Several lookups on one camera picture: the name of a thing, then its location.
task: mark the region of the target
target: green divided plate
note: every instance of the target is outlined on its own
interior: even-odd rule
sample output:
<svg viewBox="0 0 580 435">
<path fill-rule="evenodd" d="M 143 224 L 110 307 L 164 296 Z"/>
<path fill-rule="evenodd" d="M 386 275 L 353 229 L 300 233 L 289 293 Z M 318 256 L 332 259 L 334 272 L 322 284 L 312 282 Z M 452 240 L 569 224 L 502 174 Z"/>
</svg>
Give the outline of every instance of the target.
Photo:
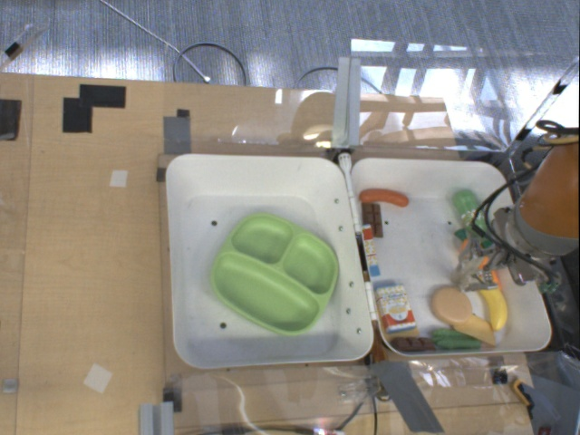
<svg viewBox="0 0 580 435">
<path fill-rule="evenodd" d="M 282 335 L 298 335 L 324 312 L 338 259 L 320 238 L 268 213 L 242 219 L 216 256 L 211 285 L 227 306 Z"/>
</svg>

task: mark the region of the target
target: gray carpet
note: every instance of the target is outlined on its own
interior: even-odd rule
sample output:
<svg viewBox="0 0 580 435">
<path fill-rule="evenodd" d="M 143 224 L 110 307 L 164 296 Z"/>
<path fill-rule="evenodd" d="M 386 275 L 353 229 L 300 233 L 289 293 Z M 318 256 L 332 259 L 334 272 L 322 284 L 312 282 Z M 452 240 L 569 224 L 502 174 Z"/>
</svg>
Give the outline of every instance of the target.
<svg viewBox="0 0 580 435">
<path fill-rule="evenodd" d="M 355 53 L 375 67 L 364 75 L 384 92 L 440 92 L 454 129 L 480 132 L 491 148 L 513 139 L 578 55 L 580 0 L 106 1 L 179 49 L 224 44 L 255 86 L 293 87 L 308 69 L 350 55 L 353 39 L 394 42 L 388 53 Z M 5 71 L 172 79 L 176 53 L 95 0 L 0 0 L 0 47 L 42 22 L 46 33 Z M 233 59 L 216 49 L 189 57 L 215 83 L 242 82 Z M 200 82 L 183 61 L 177 68 L 180 80 Z M 401 70 L 415 70 L 407 87 Z M 470 105 L 461 97 L 468 80 Z M 335 73 L 319 72 L 300 86 L 334 82 Z"/>
</svg>

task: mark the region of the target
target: white tray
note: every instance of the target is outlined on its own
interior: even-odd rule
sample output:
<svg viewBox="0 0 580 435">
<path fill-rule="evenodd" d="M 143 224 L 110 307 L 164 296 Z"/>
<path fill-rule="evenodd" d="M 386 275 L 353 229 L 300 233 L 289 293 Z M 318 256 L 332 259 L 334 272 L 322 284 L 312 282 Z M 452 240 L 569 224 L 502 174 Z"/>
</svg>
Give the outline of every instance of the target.
<svg viewBox="0 0 580 435">
<path fill-rule="evenodd" d="M 398 190 L 409 197 L 406 208 L 381 203 L 384 238 L 375 238 L 379 268 L 377 280 L 392 280 L 405 286 L 421 336 L 432 329 L 448 327 L 430 311 L 435 289 L 451 285 L 450 273 L 458 262 L 453 233 L 460 228 L 451 196 L 471 189 L 480 201 L 505 184 L 501 173 L 480 162 L 418 159 L 362 159 L 353 167 L 355 193 L 364 189 Z M 495 208 L 510 205 L 509 192 Z M 478 353 L 537 351 L 550 340 L 551 326 L 542 296 L 535 284 L 516 285 L 507 270 L 500 275 L 508 319 L 495 348 Z M 477 293 L 468 293 L 475 314 L 486 317 L 486 307 Z M 445 355 L 449 352 L 422 353 Z"/>
<path fill-rule="evenodd" d="M 169 165 L 167 196 L 173 333 L 184 362 L 208 369 L 353 361 L 368 353 L 370 313 L 336 165 L 318 158 L 184 155 Z M 282 336 L 251 323 L 211 289 L 209 273 L 221 245 L 240 219 L 258 211 L 312 231 L 338 256 L 333 296 L 302 335 Z"/>
</svg>

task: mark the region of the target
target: orange sausage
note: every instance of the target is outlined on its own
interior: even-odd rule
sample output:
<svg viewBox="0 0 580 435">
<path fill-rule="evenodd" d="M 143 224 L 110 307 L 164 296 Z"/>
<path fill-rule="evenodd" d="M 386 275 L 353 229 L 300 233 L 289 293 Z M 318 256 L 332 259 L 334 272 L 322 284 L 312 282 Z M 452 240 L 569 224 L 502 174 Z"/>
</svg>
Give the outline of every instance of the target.
<svg viewBox="0 0 580 435">
<path fill-rule="evenodd" d="M 368 188 L 359 194 L 359 200 L 362 203 L 374 203 L 375 201 L 383 201 L 391 203 L 401 208 L 409 205 L 409 199 L 402 193 L 394 190 L 387 190 L 385 188 Z"/>
</svg>

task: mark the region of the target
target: wooden table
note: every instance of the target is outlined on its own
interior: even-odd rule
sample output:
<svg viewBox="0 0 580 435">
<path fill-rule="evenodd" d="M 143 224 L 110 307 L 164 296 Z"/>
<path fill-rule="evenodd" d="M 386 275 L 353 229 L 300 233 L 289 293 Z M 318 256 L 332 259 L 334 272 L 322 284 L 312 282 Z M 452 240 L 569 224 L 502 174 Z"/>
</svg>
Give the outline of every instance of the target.
<svg viewBox="0 0 580 435">
<path fill-rule="evenodd" d="M 94 108 L 92 133 L 63 133 L 63 98 L 78 97 L 81 83 L 126 86 L 126 107 Z M 337 389 L 353 372 L 363 372 L 361 366 L 201 372 L 171 358 L 164 332 L 156 180 L 163 118 L 175 117 L 177 109 L 190 111 L 194 151 L 322 155 L 305 135 L 328 137 L 333 100 L 319 95 L 298 114 L 297 106 L 312 95 L 0 75 L 0 99 L 23 103 L 18 140 L 0 141 L 0 379 L 19 380 L 17 393 L 0 393 L 0 433 L 137 433 L 140 404 L 159 403 L 174 375 L 189 401 L 176 414 L 178 433 L 244 417 L 260 424 L 308 419 L 332 426 L 352 410 L 353 402 L 341 399 Z M 380 117 L 394 103 L 403 109 L 440 107 L 435 101 L 413 107 L 396 97 L 387 99 L 390 105 L 367 100 L 363 109 Z M 408 130 L 386 137 L 377 118 L 372 116 L 378 125 L 366 126 L 373 133 L 369 140 L 417 139 Z M 429 133 L 452 140 L 449 128 L 424 131 L 421 138 Z M 394 148 L 391 156 L 410 153 L 417 152 Z M 450 155 L 433 155 L 442 157 Z M 115 170 L 127 171 L 125 187 L 111 186 Z M 95 363 L 111 372 L 103 392 L 83 384 Z M 434 371 L 433 382 L 425 373 L 416 375 L 423 375 L 419 385 L 447 433 L 469 433 L 472 427 L 478 433 L 531 433 L 526 409 L 510 389 L 478 389 L 485 381 L 484 362 L 463 370 L 444 360 L 436 365 L 455 375 L 456 385 L 437 382 Z M 505 365 L 529 381 L 522 355 L 507 356 Z M 370 411 L 365 404 L 349 433 L 372 432 Z M 380 403 L 379 412 L 380 430 L 406 432 L 391 402 Z"/>
</svg>

